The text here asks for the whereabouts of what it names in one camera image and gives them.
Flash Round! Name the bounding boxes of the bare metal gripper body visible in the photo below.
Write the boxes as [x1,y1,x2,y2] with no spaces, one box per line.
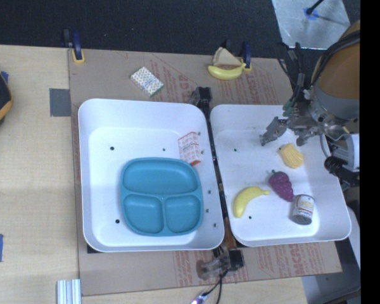
[286,103,352,141]

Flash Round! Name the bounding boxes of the pale yellow ridged toy food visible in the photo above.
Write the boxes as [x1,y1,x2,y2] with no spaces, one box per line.
[278,142,305,170]

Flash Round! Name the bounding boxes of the white plastic tray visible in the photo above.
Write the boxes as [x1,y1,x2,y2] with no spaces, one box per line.
[77,98,225,253]
[209,103,353,248]

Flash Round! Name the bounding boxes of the purple grapes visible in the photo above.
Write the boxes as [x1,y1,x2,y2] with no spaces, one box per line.
[268,169,295,203]

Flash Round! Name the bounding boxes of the small white labelled can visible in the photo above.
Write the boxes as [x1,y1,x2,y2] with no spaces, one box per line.
[291,194,315,226]

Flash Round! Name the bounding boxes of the yellow banana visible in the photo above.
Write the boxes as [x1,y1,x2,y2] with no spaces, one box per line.
[207,61,247,81]
[232,186,271,219]

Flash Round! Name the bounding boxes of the orange and white carton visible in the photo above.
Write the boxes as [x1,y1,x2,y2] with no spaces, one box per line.
[177,131,202,167]

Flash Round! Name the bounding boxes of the beige bread slice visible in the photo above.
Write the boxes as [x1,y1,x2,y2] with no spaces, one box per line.
[212,46,243,67]

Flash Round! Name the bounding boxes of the blue divided plate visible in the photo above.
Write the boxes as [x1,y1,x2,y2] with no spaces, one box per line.
[120,156,205,237]

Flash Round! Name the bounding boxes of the white dotted packet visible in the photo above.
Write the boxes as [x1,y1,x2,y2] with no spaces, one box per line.
[129,66,165,99]

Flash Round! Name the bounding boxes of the brown cardboard board red print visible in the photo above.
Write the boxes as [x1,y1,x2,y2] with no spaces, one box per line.
[67,48,343,297]

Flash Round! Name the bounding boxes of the black cylinder on white bracket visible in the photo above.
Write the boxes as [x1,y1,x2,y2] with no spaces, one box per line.
[323,132,361,188]

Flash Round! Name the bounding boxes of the black block with thin wires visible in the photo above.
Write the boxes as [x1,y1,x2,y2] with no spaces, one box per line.
[196,246,245,281]
[188,86,213,108]

